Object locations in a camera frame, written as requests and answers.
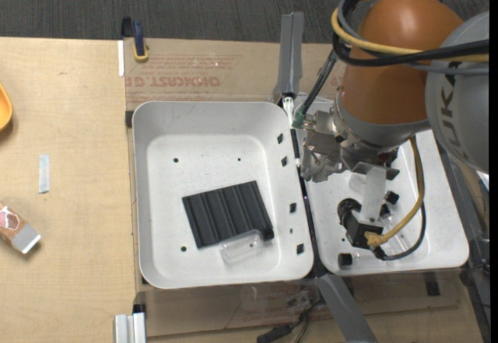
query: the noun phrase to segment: yellow cable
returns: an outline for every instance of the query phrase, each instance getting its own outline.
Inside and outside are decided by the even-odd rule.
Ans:
[[[338,9],[335,9],[331,17],[332,29],[341,37],[344,41],[354,46],[360,47],[365,50],[376,51],[378,53],[394,54],[394,55],[407,55],[422,52],[421,50],[415,50],[412,48],[394,47],[387,46],[385,44],[374,43],[367,40],[361,40],[347,33],[338,20]],[[468,61],[468,62],[488,62],[489,54],[476,54],[476,55],[465,55],[455,58],[444,58],[440,61]]]
[[[413,205],[412,210],[391,231],[382,235],[370,232],[365,233],[366,243],[370,247],[379,247],[383,243],[386,243],[390,238],[392,238],[401,229],[403,229],[411,219],[413,219],[413,216],[418,212],[418,210],[422,206],[423,196],[425,194],[426,188],[423,179],[422,160],[420,159],[420,152],[419,148],[417,147],[417,141],[415,136],[410,138],[410,144],[412,144],[413,155],[415,158],[417,181],[419,182],[419,197],[417,198],[417,201]]]

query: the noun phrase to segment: wooden table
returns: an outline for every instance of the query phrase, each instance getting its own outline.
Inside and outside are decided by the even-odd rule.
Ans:
[[[135,298],[117,42],[1,38],[0,54],[14,107],[0,133],[0,198],[42,236],[28,255],[0,245],[0,341],[112,342],[114,315],[130,313]],[[41,154],[50,156],[46,194],[38,193]],[[455,308],[367,320],[381,342],[482,340],[463,287]],[[151,341],[254,342],[266,330]],[[304,341],[325,339],[344,341],[333,320],[312,323]]]

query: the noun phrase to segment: black cable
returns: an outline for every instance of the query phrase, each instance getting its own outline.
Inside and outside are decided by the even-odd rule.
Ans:
[[[354,30],[352,30],[352,28],[350,26],[352,12],[354,11],[354,9],[356,8],[357,4],[360,1],[361,0],[340,0],[339,6],[338,6],[338,18],[339,18],[339,23],[342,25],[342,28],[346,32],[348,32],[349,34],[352,34],[353,36],[355,36],[361,40],[365,40],[361,36],[359,36]],[[337,53],[339,59],[341,59],[342,61],[344,61],[348,64],[356,65],[356,66],[388,66],[388,65],[396,65],[396,64],[410,63],[410,62],[413,63],[415,61],[422,61],[424,59],[423,57],[425,57],[425,56],[430,57],[430,58],[425,58],[425,59],[430,59],[430,60],[438,59],[440,57],[440,55],[443,54],[443,52],[439,53],[439,50],[441,50],[441,49],[437,49],[438,52],[433,53],[432,55],[430,55],[430,53],[427,53],[426,51],[424,51],[424,52],[417,53],[416,58],[411,58],[411,54],[409,54],[408,57],[405,55],[392,56],[389,54],[383,54],[383,53],[379,53],[376,51],[370,51],[367,49],[363,49],[365,52],[372,54],[374,57],[383,58],[383,61],[363,60],[363,59],[358,59],[358,58],[351,58],[349,56],[349,49],[344,44],[340,44],[341,43],[340,38],[337,37],[336,33],[334,33],[334,35],[332,37],[332,41],[334,44],[334,49],[336,50],[336,53]],[[463,48],[462,47],[457,48],[455,46],[443,47],[443,48],[447,52],[446,53],[447,55],[443,56],[441,58],[450,58],[450,57],[455,57],[458,55],[488,54],[489,53],[489,41],[487,42],[487,45],[484,42],[481,42],[481,43],[474,42],[474,43],[470,43],[469,46],[463,47]]]
[[[325,82],[327,82],[327,78],[330,75],[330,72],[334,68],[335,63],[337,62],[337,57],[335,56],[334,49],[330,51],[327,60],[324,65],[320,69],[320,73],[318,74],[318,79],[315,82],[313,89],[311,89],[308,97],[304,100],[304,104],[300,112],[305,114],[310,108],[311,104],[317,98],[321,88],[324,86]]]
[[[349,49],[340,42],[337,33],[332,35],[332,44],[337,58],[346,64],[354,66],[381,67],[388,65],[405,64],[407,62],[417,62],[435,60],[441,58],[461,57],[465,55],[486,54],[489,52],[489,39],[478,40],[472,43],[458,44],[456,46],[441,47],[434,50],[420,51],[419,53],[386,56],[375,59],[351,58]]]
[[[419,238],[415,242],[415,244],[410,247],[409,249],[405,250],[404,252],[398,253],[398,254],[390,254],[387,255],[381,247],[377,247],[374,249],[373,253],[375,254],[376,257],[380,258],[381,260],[384,261],[393,261],[393,260],[399,260],[402,259],[403,257],[407,257],[413,252],[415,252],[417,249],[419,249],[420,245],[423,242],[423,239],[426,235],[426,206],[422,202],[422,206],[420,207],[420,213],[422,216],[422,225],[420,226],[420,233],[419,233]]]
[[[308,309],[304,310],[299,315],[299,319],[295,324],[274,327],[269,332],[266,332],[265,334],[261,334],[260,336],[258,336],[258,338],[256,339],[256,342],[257,343],[271,343],[272,341],[283,338],[284,336],[290,334],[295,327],[298,327],[299,325],[303,324],[303,328],[301,329],[299,334],[296,336],[296,340],[294,341],[294,343],[299,343],[301,341],[301,339],[303,338],[303,336],[306,333],[306,330],[308,328],[308,324],[310,322],[310,318],[309,318],[310,312],[318,304],[321,304],[321,303],[323,303],[323,301],[321,299],[317,300]]]

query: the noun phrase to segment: orange bowl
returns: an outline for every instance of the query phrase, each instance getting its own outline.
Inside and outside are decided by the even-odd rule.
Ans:
[[[7,127],[12,118],[12,103],[0,83],[0,131]]]

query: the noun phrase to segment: white plastic tray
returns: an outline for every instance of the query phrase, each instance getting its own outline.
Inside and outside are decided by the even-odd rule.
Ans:
[[[280,108],[149,102],[134,113],[133,136],[139,262],[150,284],[179,289],[293,280],[309,273],[313,251],[289,122]],[[275,238],[257,257],[227,264],[219,245],[197,248],[181,199],[252,180],[258,182]]]
[[[309,113],[313,114],[316,110],[328,111],[330,107],[330,102],[316,102]],[[401,260],[378,260],[369,250],[352,247],[347,240],[345,228],[339,224],[338,203],[345,198],[363,202],[363,193],[349,187],[349,179],[352,176],[349,171],[333,174],[327,181],[321,183],[307,182],[320,259],[330,272],[346,276],[421,271],[458,268],[467,261],[468,241],[432,131],[419,133],[417,142],[423,162],[426,187],[424,199],[427,214],[426,236],[415,252]],[[396,205],[389,205],[395,225],[411,210],[418,195],[414,158],[408,142],[400,147],[393,167],[399,169],[400,173],[393,181],[387,181],[386,188],[400,196]],[[400,233],[382,247],[386,253],[395,254],[400,251],[400,247],[396,245],[397,239],[403,239],[409,246],[413,245],[419,236],[420,226],[419,212]],[[353,256],[351,267],[339,267],[340,253],[350,253]]]

